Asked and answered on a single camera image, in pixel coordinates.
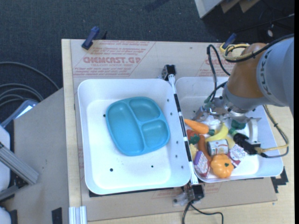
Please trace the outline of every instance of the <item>can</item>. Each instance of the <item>can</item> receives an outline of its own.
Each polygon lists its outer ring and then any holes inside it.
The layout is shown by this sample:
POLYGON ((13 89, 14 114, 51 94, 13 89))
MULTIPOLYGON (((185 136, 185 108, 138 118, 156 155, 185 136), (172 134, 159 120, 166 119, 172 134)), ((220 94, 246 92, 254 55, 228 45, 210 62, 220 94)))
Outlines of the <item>can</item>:
POLYGON ((206 147, 210 156, 228 154, 228 141, 226 139, 209 141, 206 143, 206 147))

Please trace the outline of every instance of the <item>blue plate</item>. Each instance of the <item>blue plate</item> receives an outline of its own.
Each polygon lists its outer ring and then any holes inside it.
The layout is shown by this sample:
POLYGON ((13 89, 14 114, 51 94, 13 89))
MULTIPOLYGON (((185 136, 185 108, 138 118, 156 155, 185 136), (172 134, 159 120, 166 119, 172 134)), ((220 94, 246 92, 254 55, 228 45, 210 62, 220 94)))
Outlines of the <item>blue plate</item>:
POLYGON ((137 156, 166 145, 170 131, 157 103, 147 97, 133 97, 112 103, 106 122, 113 142, 125 155, 137 156))

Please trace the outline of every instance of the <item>toy banana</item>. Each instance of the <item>toy banana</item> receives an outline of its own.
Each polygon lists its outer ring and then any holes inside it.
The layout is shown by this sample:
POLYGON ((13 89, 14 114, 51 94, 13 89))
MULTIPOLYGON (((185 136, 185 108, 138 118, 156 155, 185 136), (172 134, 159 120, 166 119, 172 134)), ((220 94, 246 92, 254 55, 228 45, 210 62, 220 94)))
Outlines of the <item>toy banana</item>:
POLYGON ((227 134, 228 134, 228 128, 226 127, 226 125, 224 123, 222 123, 222 126, 221 126, 219 132, 213 136, 206 138, 206 142, 225 139, 227 134))

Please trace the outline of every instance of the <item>can label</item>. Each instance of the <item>can label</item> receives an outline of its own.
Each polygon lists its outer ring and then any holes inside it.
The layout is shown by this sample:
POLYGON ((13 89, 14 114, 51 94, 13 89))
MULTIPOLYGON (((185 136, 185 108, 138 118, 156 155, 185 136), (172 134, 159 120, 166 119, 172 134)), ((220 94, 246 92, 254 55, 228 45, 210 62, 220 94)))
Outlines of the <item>can label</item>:
POLYGON ((206 143, 206 147, 210 156, 228 153, 228 141, 226 139, 209 141, 206 143))

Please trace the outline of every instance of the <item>dark floor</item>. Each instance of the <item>dark floor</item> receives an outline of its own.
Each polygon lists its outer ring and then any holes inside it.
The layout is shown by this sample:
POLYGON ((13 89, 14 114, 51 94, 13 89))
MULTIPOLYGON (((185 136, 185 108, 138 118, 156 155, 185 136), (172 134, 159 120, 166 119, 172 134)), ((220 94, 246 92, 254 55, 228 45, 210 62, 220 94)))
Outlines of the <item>dark floor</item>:
MULTIPOLYGON (((269 24, 250 27, 293 13, 294 0, 261 0, 245 13, 238 4, 226 14, 217 6, 203 19, 194 0, 0 0, 0 122, 20 105, 3 104, 1 85, 25 84, 43 98, 56 91, 35 71, 3 62, 38 69, 61 88, 61 39, 85 39, 94 26, 108 40, 224 42, 237 32, 236 42, 253 43, 267 42, 259 32, 269 24)), ((294 16, 273 31, 276 38, 294 33, 294 16)))

